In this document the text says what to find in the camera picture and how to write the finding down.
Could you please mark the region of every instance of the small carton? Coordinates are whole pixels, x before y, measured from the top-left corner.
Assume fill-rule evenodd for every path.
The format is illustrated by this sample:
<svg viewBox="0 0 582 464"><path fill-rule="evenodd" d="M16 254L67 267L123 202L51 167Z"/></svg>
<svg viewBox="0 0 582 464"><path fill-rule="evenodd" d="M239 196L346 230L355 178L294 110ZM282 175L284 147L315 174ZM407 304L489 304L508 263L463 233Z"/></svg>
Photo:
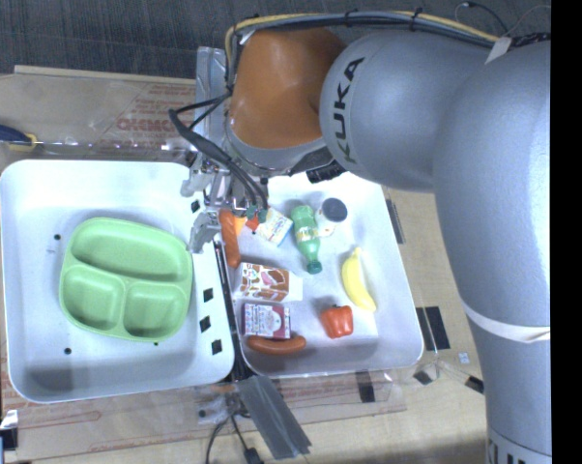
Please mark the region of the small carton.
<svg viewBox="0 0 582 464"><path fill-rule="evenodd" d="M243 262L235 271L233 299L280 303L300 301L302 293L302 279L282 268Z"/></svg>
<svg viewBox="0 0 582 464"><path fill-rule="evenodd" d="M293 227L293 220L283 215L276 208L269 208L263 223L259 223L257 216L255 216L246 222L246 226L252 230L254 235L280 246L280 243Z"/></svg>
<svg viewBox="0 0 582 464"><path fill-rule="evenodd" d="M250 304L243 306L242 331L244 335L268 338L291 338L289 308L278 304Z"/></svg>

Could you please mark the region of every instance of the black cable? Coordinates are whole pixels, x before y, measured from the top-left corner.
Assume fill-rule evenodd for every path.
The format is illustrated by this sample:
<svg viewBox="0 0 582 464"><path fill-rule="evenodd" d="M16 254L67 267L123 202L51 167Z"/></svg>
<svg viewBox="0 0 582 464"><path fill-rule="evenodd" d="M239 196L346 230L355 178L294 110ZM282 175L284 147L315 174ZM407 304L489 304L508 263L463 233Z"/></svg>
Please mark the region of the black cable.
<svg viewBox="0 0 582 464"><path fill-rule="evenodd" d="M224 95L220 95L219 97L209 98L208 100L200 101L199 103L192 103L192 104L189 104L186 106L182 106L181 108L178 108L177 110L175 110L175 113L177 113L179 115L180 113L187 112L188 110L194 110L196 108L201 108L202 106L208 106L208 105L216 103L220 100L224 101L229 96L230 96L229 93L225 93Z"/></svg>
<svg viewBox="0 0 582 464"><path fill-rule="evenodd" d="M210 453L212 452L212 446L214 445L214 440L216 439L216 436L220 433L220 431L224 428L226 423L229 421L229 418L230 417L227 417L226 420L224 420L223 422L219 422L216 425L216 428L214 428L214 431L212 432L212 436L210 437L210 441L207 444L207 451L205 453L205 464L210 464Z"/></svg>
<svg viewBox="0 0 582 464"><path fill-rule="evenodd" d="M244 404L244 401L242 399L239 399L239 400L240 400L240 408L237 411L235 411L235 413L233 413L233 416L241 416L242 418L250 419L250 411L248 410L248 408Z"/></svg>
<svg viewBox="0 0 582 464"><path fill-rule="evenodd" d="M531 35L517 36L512 38L512 43L510 46L512 48L520 48L521 46L527 46L528 44L546 42L551 40L551 33L533 33Z"/></svg>
<svg viewBox="0 0 582 464"><path fill-rule="evenodd" d="M373 15L373 16L365 16L365 15L352 15L351 13L356 12L354 9L351 12L345 13L343 16L323 16L317 18L311 18L307 20L297 20L291 19L281 22L271 22L265 25L255 24L254 26L249 26L252 28L252 31L258 31L261 29L275 29L279 31L295 31L295 30L302 30L302 29L312 29L317 27L331 27L331 26L340 26L343 25L345 27L353 27L353 26L361 26L361 27L408 27L410 25L410 18L404 18L398 15ZM494 14L494 16L501 22L502 25L504 23L501 19ZM494 43L490 40L482 38L480 36L476 36L473 34L465 33L457 29L447 28L444 26L436 25L432 22L423 22L417 19L417 15L411 17L411 22L413 29L415 31L424 31L427 33L437 34L441 36L445 36L448 38L453 38L464 43L475 44L478 46L482 46L484 48L492 48ZM229 91L233 91L233 85L235 80L235 74L239 62L239 53L238 50L238 40L243 35L234 31L233 33L233 40L231 40L230 46L230 53L231 57L226 57L226 87Z"/></svg>
<svg viewBox="0 0 582 464"><path fill-rule="evenodd" d="M414 11L414 14L411 16L411 21L409 23L409 30L412 33L416 32L416 28L414 27L414 24L416 24L416 19L418 18L418 15L420 15L422 12L423 12L423 8L417 7L416 10Z"/></svg>
<svg viewBox="0 0 582 464"><path fill-rule="evenodd" d="M485 5L479 4L478 2L472 2L470 0L466 0L465 2L461 2L459 5L462 7L467 7L468 9L473 9L474 7L480 7L484 11L490 13L495 18L495 20L497 20L499 22L500 26L502 26L504 28L505 33L508 32L509 28L504 23L504 21L495 12L493 12L491 9L489 9Z"/></svg>
<svg viewBox="0 0 582 464"><path fill-rule="evenodd" d="M168 110L168 115L171 119L171 122L177 129L177 132L184 137L184 139L189 142L192 146L194 146L199 152L203 153L206 157L215 160L219 163L222 163L226 167L228 167L229 171L231 171L242 183L242 185L247 189L248 195L251 197L251 203L258 205L257 203L257 195L261 199L261 205L266 208L267 207L267 196L261 187L259 187L249 176L248 174L239 166L237 165L233 159L215 143L206 139L202 135L194 132L193 128L198 125L205 117L210 115L216 108L218 108L224 100L226 100L231 94L229 92L221 95L219 97L202 101L200 103L195 103L192 105L184 106L178 110ZM189 109L194 109L199 106L210 105L210 107L199 115L196 119L192 121L192 123L186 127L182 121L179 119L179 112L187 111Z"/></svg>
<svg viewBox="0 0 582 464"><path fill-rule="evenodd" d="M240 437L240 440L242 441L242 446L244 447L244 450L248 451L248 445L246 445L244 437L242 436L240 428L238 427L237 422L235 421L235 417L233 415L231 415L231 422L233 422L233 426L235 427L235 432L237 433L237 436Z"/></svg>

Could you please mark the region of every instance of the cardboard box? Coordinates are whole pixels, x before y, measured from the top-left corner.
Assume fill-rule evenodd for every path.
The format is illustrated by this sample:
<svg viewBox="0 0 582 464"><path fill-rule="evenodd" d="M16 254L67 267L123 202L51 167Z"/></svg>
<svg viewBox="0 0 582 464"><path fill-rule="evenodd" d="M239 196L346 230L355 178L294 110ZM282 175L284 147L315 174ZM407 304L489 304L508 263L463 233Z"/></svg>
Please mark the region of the cardboard box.
<svg viewBox="0 0 582 464"><path fill-rule="evenodd" d="M261 301L300 301L303 281L283 268L241 263L235 271L233 299Z"/></svg>
<svg viewBox="0 0 582 464"><path fill-rule="evenodd" d="M278 304L245 303L242 315L242 333L268 338L291 338L289 308Z"/></svg>

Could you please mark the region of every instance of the green bottle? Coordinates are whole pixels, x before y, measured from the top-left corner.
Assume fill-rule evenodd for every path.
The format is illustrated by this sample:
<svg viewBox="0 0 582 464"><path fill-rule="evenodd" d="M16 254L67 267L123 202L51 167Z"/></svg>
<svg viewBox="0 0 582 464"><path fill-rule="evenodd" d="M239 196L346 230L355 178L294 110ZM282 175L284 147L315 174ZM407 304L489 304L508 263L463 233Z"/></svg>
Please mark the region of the green bottle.
<svg viewBox="0 0 582 464"><path fill-rule="evenodd" d="M315 275L321 272L321 262L318 259L319 246L319 229L314 219L312 208L307 205L297 206L291 212L293 220L293 229L295 232L295 242L300 252L308 260L306 270Z"/></svg>

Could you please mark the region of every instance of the toy sausage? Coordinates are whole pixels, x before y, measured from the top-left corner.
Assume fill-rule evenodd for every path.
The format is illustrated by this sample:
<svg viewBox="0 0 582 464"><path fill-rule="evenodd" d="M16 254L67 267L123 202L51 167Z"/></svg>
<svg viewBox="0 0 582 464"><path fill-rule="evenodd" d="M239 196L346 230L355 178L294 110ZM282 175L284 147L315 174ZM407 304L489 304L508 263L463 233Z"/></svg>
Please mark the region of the toy sausage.
<svg viewBox="0 0 582 464"><path fill-rule="evenodd" d="M240 245L235 232L235 216L229 210L220 210L218 212L218 220L220 221L220 232L224 241L226 264L235 269L242 262Z"/></svg>
<svg viewBox="0 0 582 464"><path fill-rule="evenodd" d="M248 347L262 354L284 356L301 351L306 347L306 339L301 335L284 340L271 340L258 335L248 337Z"/></svg>

